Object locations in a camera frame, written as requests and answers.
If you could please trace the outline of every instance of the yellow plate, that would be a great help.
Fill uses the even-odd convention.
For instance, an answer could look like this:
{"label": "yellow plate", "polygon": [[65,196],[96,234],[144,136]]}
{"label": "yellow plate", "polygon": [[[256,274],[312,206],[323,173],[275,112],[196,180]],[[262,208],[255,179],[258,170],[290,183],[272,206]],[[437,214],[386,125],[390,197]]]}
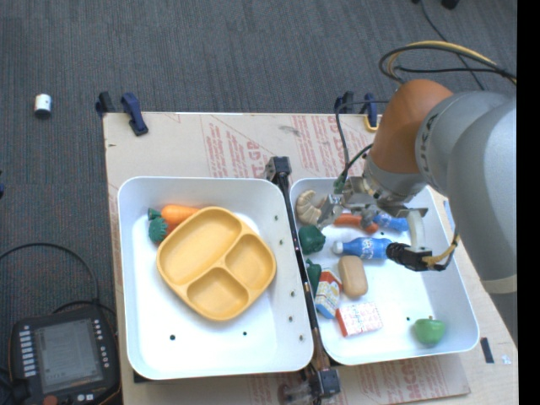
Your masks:
{"label": "yellow plate", "polygon": [[193,310],[226,321],[245,311],[276,273],[267,244],[242,219],[202,208],[159,245],[161,277]]}

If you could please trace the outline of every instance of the black cord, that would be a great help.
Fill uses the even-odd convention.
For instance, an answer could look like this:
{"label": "black cord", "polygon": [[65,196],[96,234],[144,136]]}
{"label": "black cord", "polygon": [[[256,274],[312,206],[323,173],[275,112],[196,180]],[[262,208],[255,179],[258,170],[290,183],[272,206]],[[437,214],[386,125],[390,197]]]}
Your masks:
{"label": "black cord", "polygon": [[354,165],[354,162],[356,162],[363,154],[365,154],[365,152],[367,152],[369,149],[371,149],[371,147],[373,146],[373,144],[370,144],[370,145],[367,145],[365,146],[364,148],[362,148],[352,159],[351,161],[348,163],[348,165],[346,166],[345,170],[343,170],[342,172],[342,176],[346,176],[347,173],[348,173],[348,170],[350,170],[351,166]]}
{"label": "black cord", "polygon": [[4,387],[8,388],[9,390],[12,389],[12,385],[9,384],[7,381],[3,380],[2,378],[0,378],[0,384],[2,384]]}
{"label": "black cord", "polygon": [[60,312],[62,309],[65,309],[69,306],[73,306],[73,305],[97,305],[103,309],[107,309],[112,315],[114,315],[116,317],[116,312],[111,309],[109,306],[107,305],[103,305],[102,303],[100,303],[99,301],[95,301],[95,300],[75,300],[75,301],[70,301],[69,303],[66,303],[65,305],[61,305],[59,307],[57,307],[52,313],[53,314],[56,314],[57,312]]}
{"label": "black cord", "polygon": [[343,129],[341,128],[341,122],[339,120],[339,112],[349,106],[349,105],[363,105],[363,104],[387,104],[388,100],[360,100],[355,102],[345,102],[336,108],[336,124],[337,130],[339,131],[339,137],[341,138],[341,143],[343,145],[343,157],[345,160],[345,168],[343,169],[342,176],[347,177],[348,169],[350,168],[349,156],[348,156],[348,147],[347,141],[345,140],[345,135],[343,134]]}
{"label": "black cord", "polygon": [[476,62],[480,62],[482,63],[483,65],[489,67],[489,68],[492,68],[493,69],[493,72],[501,75],[502,77],[504,78],[508,78],[510,81],[513,79],[513,78],[516,78],[516,76],[512,73],[509,73],[507,71],[505,71],[504,69],[501,69],[500,67],[498,67],[495,63],[492,63],[492,62],[489,62],[487,60],[484,60],[482,59],[481,57],[477,57],[477,56],[474,56],[474,55],[471,55],[471,54],[467,54],[465,52],[462,52],[462,51],[459,51],[458,49],[449,49],[447,48],[446,46],[441,46],[441,45],[437,45],[437,44],[412,44],[412,45],[409,45],[409,46],[402,46],[400,48],[397,48],[395,50],[392,50],[390,52],[388,52],[387,54],[385,54],[383,57],[381,57],[381,59],[379,60],[379,69],[381,70],[381,72],[383,74],[385,74],[387,77],[389,78],[392,78],[394,79],[395,81],[398,81],[399,83],[403,83],[403,80],[399,77],[397,77],[396,75],[393,75],[392,73],[389,73],[385,67],[384,67],[384,62],[385,60],[398,53],[398,52],[402,52],[402,51],[411,51],[411,50],[437,50],[437,51],[448,51],[448,52],[452,52],[454,54],[457,54],[457,55],[460,55],[460,56],[464,56],[464,57],[468,57],[468,58],[471,58],[473,59],[474,61]]}
{"label": "black cord", "polygon": [[89,265],[86,263],[86,261],[79,254],[72,251],[71,249],[68,249],[66,246],[58,245],[56,243],[48,243],[48,242],[44,242],[44,241],[35,241],[35,242],[32,242],[32,243],[24,243],[23,245],[18,245],[18,246],[12,247],[11,249],[8,249],[4,253],[0,254],[0,261],[4,257],[6,257],[7,255],[9,255],[12,252],[19,251],[20,249],[24,249],[25,247],[32,247],[32,246],[54,247],[56,249],[60,249],[61,251],[65,251],[65,252],[73,255],[79,261],[81,261],[83,263],[83,265],[86,267],[86,270],[88,270],[88,273],[90,274],[90,277],[94,281],[94,293],[95,293],[94,300],[96,302],[100,301],[100,287],[98,285],[98,281],[97,281],[96,276],[94,275],[94,272],[92,271],[92,269],[89,267]]}
{"label": "black cord", "polygon": [[449,67],[447,69],[411,69],[408,67],[403,66],[395,66],[394,69],[401,70],[404,72],[410,72],[410,73],[440,73],[440,72],[490,72],[490,73],[496,73],[500,76],[503,76],[500,73],[500,70],[494,70],[494,69],[482,69],[480,67],[473,68],[473,67]]}
{"label": "black cord", "polygon": [[10,391],[8,395],[6,396],[6,398],[3,400],[2,405],[6,405],[8,403],[8,400],[11,399],[12,395],[13,393]]}
{"label": "black cord", "polygon": [[[431,19],[429,18],[428,16],[428,13],[426,12],[425,10],[425,6],[424,6],[424,2],[422,0],[414,0],[415,3],[420,3],[420,7],[422,8],[422,12],[424,13],[424,17],[426,18],[426,20],[428,21],[429,25],[431,25],[431,28],[435,31],[435,33],[437,35],[439,35],[439,37],[445,41],[445,42],[448,42],[448,40],[443,36],[442,33],[440,33],[439,29],[437,29],[437,27],[435,26],[435,24],[433,24],[433,22],[431,21]],[[463,58],[458,54],[457,57],[462,61],[462,63],[465,65],[466,68],[470,69],[470,67],[468,66],[467,62],[465,60],[463,60]],[[482,85],[482,83],[480,83],[480,80],[478,79],[478,77],[474,74],[473,71],[470,71],[471,72],[471,75],[474,77],[474,80],[476,81],[476,83],[478,84],[478,87],[480,87],[480,89],[482,90],[485,90],[484,86]]]}

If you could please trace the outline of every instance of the red and white box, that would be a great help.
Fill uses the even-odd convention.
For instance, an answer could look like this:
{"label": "red and white box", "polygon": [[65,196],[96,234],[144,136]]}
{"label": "red and white box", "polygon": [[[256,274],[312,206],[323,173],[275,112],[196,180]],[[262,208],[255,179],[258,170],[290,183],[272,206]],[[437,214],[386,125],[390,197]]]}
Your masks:
{"label": "red and white box", "polygon": [[336,319],[345,337],[382,328],[379,311],[372,302],[339,307],[336,310]]}

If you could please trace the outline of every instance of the white cap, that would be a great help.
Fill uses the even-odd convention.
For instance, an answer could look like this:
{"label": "white cap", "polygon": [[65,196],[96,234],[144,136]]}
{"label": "white cap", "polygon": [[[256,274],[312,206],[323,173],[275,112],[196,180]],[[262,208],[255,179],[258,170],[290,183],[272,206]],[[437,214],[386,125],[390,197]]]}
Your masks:
{"label": "white cap", "polygon": [[340,254],[343,252],[343,243],[341,241],[334,241],[334,244],[332,246],[332,251],[335,254]]}
{"label": "white cap", "polygon": [[37,117],[51,116],[52,98],[48,94],[42,93],[35,97],[34,115]]}

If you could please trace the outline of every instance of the green apple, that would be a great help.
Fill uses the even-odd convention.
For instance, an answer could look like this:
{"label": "green apple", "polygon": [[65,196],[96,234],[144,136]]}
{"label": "green apple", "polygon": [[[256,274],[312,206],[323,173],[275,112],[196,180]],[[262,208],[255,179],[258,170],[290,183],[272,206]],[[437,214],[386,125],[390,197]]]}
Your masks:
{"label": "green apple", "polygon": [[441,320],[420,318],[414,323],[414,332],[421,343],[436,345],[444,336],[446,325]]}

